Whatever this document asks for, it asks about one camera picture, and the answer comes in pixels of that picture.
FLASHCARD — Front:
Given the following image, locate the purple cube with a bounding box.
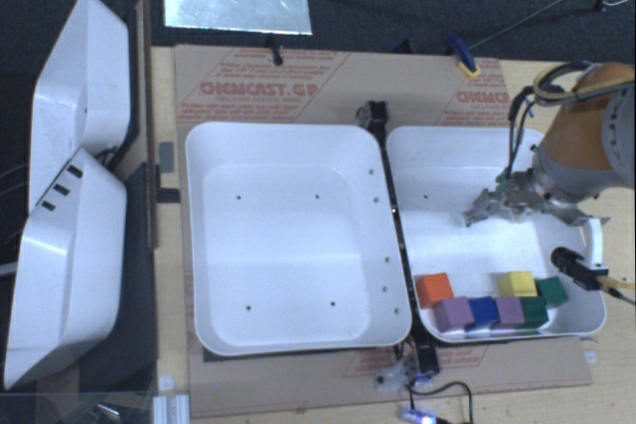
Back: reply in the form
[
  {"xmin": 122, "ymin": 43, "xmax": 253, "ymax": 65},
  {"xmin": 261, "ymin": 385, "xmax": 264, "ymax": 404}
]
[
  {"xmin": 495, "ymin": 296, "xmax": 526, "ymax": 328},
  {"xmin": 432, "ymin": 296, "xmax": 476, "ymax": 333}
]

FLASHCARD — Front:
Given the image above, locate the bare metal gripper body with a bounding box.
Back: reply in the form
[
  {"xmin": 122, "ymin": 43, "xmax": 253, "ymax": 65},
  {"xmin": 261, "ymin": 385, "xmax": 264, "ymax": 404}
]
[{"xmin": 495, "ymin": 169, "xmax": 611, "ymax": 228}]

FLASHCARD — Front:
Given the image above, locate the blue cube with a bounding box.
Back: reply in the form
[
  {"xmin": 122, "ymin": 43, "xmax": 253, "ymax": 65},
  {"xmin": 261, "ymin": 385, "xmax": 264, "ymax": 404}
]
[{"xmin": 467, "ymin": 296, "xmax": 500, "ymax": 329}]

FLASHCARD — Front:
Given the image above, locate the orange cube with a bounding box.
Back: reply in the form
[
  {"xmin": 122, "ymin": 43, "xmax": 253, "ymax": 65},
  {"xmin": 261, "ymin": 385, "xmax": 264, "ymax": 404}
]
[{"xmin": 414, "ymin": 272, "xmax": 454, "ymax": 310}]

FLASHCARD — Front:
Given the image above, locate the black cylinder on white bracket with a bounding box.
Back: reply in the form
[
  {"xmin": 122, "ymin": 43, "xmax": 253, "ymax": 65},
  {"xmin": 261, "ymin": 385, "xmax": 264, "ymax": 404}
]
[{"xmin": 550, "ymin": 217, "xmax": 611, "ymax": 292}]

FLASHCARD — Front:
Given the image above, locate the thin black rod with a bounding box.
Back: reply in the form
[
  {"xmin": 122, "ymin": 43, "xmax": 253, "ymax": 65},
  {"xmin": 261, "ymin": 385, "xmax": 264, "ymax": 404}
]
[{"xmin": 373, "ymin": 126, "xmax": 423, "ymax": 344}]

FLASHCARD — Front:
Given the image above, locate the yellow cube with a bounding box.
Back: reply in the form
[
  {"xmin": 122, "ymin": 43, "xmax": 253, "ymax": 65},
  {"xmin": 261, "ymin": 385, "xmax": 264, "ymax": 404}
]
[{"xmin": 498, "ymin": 270, "xmax": 539, "ymax": 299}]

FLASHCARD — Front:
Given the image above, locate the brown cardboard board red print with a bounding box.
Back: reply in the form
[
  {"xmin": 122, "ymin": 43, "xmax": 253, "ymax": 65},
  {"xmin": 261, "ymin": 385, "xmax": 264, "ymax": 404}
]
[{"xmin": 173, "ymin": 44, "xmax": 594, "ymax": 419}]

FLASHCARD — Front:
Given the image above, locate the green cube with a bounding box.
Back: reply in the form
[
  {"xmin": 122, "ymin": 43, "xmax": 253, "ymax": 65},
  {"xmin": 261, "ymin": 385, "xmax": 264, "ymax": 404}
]
[
  {"xmin": 536, "ymin": 276, "xmax": 568, "ymax": 307},
  {"xmin": 519, "ymin": 295, "xmax": 550, "ymax": 329}
]

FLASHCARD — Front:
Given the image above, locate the white plastic tray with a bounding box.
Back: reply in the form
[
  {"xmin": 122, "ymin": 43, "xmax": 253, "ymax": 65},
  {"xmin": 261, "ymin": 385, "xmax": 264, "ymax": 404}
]
[
  {"xmin": 184, "ymin": 121, "xmax": 413, "ymax": 357},
  {"xmin": 385, "ymin": 124, "xmax": 608, "ymax": 343}
]

